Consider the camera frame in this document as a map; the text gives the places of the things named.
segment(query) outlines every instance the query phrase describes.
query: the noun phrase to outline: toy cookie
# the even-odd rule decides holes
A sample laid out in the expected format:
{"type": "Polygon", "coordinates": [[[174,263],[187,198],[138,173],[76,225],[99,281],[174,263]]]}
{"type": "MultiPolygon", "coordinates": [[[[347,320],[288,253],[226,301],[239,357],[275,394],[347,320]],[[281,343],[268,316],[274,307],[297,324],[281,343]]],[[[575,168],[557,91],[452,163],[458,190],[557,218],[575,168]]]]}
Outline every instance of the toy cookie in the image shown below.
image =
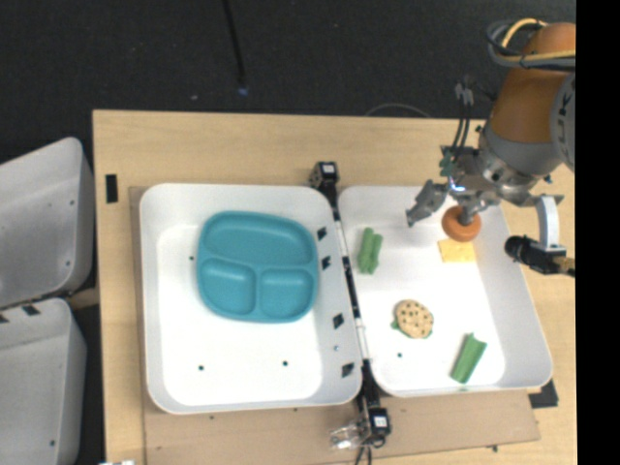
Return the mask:
{"type": "Polygon", "coordinates": [[[409,337],[423,339],[430,336],[433,330],[433,314],[430,310],[414,299],[404,299],[395,308],[396,320],[392,324],[409,337]]]}

